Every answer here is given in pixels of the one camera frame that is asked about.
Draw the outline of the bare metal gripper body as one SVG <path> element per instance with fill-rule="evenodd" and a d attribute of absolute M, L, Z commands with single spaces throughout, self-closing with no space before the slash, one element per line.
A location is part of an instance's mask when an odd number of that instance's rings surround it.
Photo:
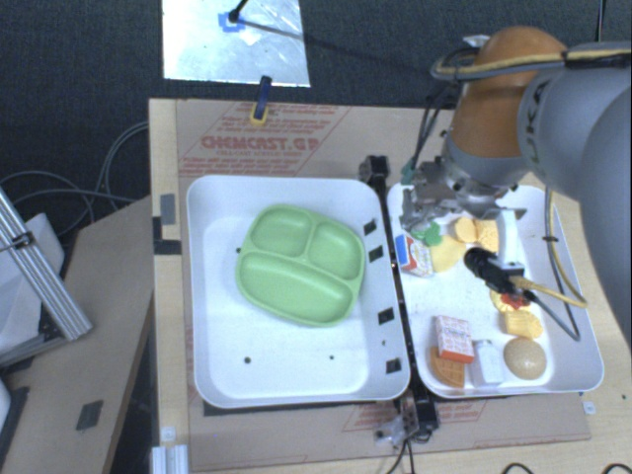
<path fill-rule="evenodd" d="M 418 206 L 425 199 L 434 201 L 434 218 L 449 213 L 467 212 L 475 218 L 493 218 L 498 200 L 514 191 L 516 184 L 489 186 L 474 179 L 454 162 L 423 162 L 416 170 L 412 189 Z"/>

